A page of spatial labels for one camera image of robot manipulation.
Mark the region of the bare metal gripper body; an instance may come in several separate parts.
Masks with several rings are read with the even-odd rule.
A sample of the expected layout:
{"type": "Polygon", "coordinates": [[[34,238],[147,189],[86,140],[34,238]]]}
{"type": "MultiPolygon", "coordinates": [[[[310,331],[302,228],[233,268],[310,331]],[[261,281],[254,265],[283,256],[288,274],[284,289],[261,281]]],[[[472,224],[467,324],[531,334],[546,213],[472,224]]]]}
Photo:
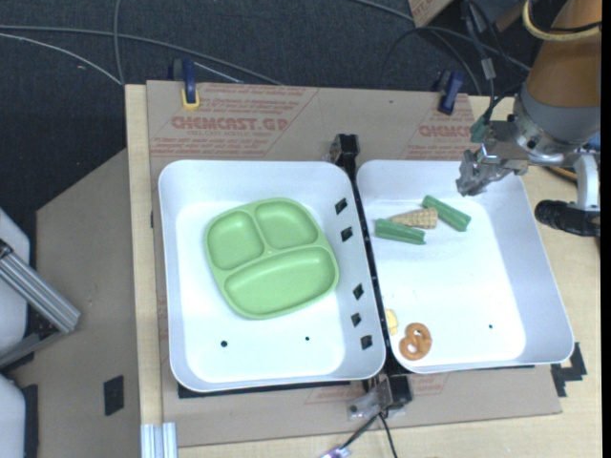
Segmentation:
{"type": "Polygon", "coordinates": [[[509,114],[504,120],[483,115],[475,123],[477,164],[517,174],[529,166],[566,166],[580,149],[579,142],[557,138],[544,130],[526,113],[509,114]]]}

